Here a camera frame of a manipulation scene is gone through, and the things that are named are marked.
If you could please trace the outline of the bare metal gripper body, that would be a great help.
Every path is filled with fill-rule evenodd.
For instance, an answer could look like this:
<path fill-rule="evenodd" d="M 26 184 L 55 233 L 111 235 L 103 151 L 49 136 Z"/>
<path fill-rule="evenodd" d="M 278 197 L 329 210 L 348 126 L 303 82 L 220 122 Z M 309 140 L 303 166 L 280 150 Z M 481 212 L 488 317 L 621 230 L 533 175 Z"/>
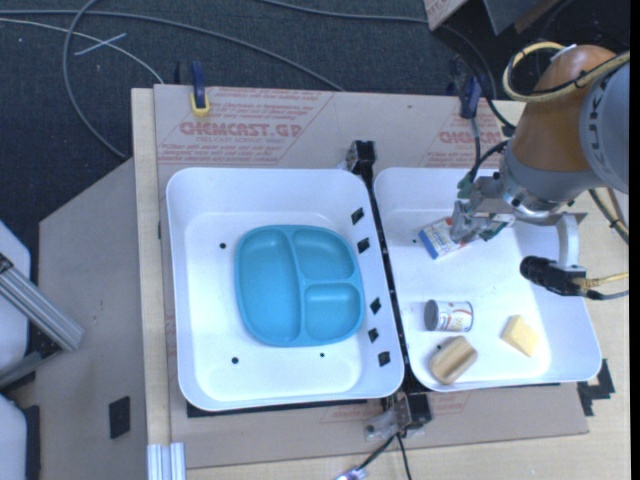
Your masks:
<path fill-rule="evenodd" d="M 516 219 L 546 219 L 563 205 L 562 201 L 535 195 L 512 176 L 501 173 L 477 178 L 470 195 L 461 198 L 461 212 L 468 218 L 509 215 Z"/>

